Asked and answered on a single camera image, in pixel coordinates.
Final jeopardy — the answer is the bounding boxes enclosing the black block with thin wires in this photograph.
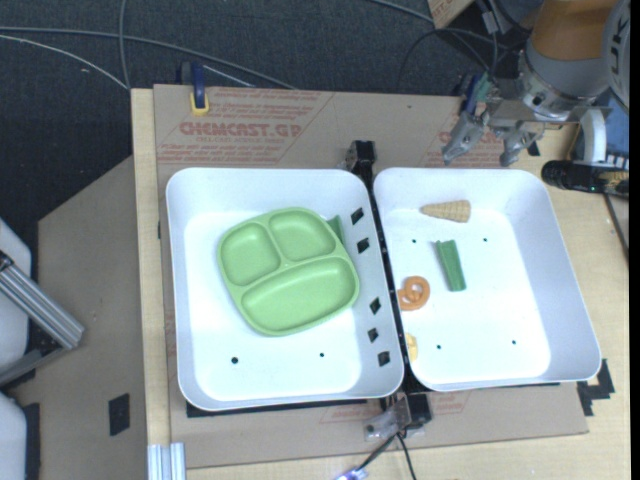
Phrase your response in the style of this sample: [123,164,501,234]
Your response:
[343,139,377,175]
[363,391,434,443]

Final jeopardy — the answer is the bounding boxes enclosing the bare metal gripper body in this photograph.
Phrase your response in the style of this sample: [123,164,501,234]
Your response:
[485,74,586,139]

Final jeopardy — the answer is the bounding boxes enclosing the tan ice cream cone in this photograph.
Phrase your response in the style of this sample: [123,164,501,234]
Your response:
[419,199,473,226]

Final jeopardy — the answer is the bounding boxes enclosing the white plastic tray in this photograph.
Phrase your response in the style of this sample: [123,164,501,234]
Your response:
[165,166,406,414]
[372,166,603,394]

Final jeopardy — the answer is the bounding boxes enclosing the orange pretzel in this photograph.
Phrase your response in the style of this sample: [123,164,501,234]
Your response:
[397,275,432,313]

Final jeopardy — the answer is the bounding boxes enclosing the brown cardboard board red print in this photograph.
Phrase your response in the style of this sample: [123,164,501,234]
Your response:
[152,83,591,470]

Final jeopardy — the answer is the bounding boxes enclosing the black cylinder on white bracket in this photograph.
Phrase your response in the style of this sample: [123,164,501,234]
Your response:
[541,107,614,193]

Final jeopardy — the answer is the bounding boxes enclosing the green divided plate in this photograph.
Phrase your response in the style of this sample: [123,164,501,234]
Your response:
[216,206,362,339]

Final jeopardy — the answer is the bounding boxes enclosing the green celery stick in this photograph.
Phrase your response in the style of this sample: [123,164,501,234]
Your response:
[434,238,468,293]

